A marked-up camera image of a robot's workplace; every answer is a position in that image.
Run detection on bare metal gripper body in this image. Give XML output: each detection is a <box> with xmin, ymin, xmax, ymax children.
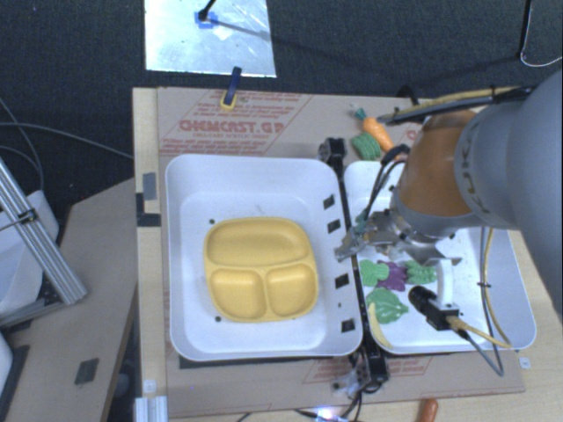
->
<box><xmin>356</xmin><ymin>210</ymin><xmax>439</xmax><ymax>258</ymax></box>

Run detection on thin black rod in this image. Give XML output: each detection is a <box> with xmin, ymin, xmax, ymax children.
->
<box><xmin>333</xmin><ymin>155</ymin><xmax>378</xmax><ymax>362</ymax></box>

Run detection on green lettuce leaf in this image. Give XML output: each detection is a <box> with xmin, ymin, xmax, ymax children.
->
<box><xmin>358</xmin><ymin>258</ymin><xmax>391</xmax><ymax>288</ymax></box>

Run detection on purple grapes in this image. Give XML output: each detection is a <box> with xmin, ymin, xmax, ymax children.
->
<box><xmin>377</xmin><ymin>261</ymin><xmax>408</xmax><ymax>293</ymax></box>

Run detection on green cabbage leaf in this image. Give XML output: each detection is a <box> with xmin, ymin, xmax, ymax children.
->
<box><xmin>365</xmin><ymin>287</ymin><xmax>411</xmax><ymax>326</ymax></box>

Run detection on yellow banana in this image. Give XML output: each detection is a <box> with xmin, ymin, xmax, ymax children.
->
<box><xmin>367</xmin><ymin>302</ymin><xmax>393</xmax><ymax>349</ymax></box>

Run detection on green ridged vegetable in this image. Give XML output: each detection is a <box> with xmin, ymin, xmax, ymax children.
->
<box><xmin>350</xmin><ymin>131</ymin><xmax>383</xmax><ymax>162</ymax></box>

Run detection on yellow divided plate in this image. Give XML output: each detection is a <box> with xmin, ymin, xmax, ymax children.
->
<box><xmin>202</xmin><ymin>216</ymin><xmax>320</xmax><ymax>324</ymax></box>

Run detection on orange carrot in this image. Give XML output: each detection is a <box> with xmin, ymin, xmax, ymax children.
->
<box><xmin>353</xmin><ymin>107</ymin><xmax>396</xmax><ymax>153</ymax></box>

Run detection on white plastic tray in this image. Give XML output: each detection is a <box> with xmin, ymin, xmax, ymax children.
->
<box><xmin>165</xmin><ymin>153</ymin><xmax>364</xmax><ymax>362</ymax></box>
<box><xmin>342</xmin><ymin>160</ymin><xmax>538</xmax><ymax>355</ymax></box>

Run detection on brown cardboard board red print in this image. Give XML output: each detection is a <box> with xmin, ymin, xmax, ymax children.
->
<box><xmin>132</xmin><ymin>86</ymin><xmax>527</xmax><ymax>418</ymax></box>

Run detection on orange sausage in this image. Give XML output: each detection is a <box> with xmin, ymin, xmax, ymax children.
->
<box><xmin>417</xmin><ymin>397</ymin><xmax>440</xmax><ymax>422</ymax></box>

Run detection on black cylinder on white bracket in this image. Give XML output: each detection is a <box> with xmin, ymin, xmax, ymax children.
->
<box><xmin>407</xmin><ymin>257</ymin><xmax>463</xmax><ymax>332</ymax></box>

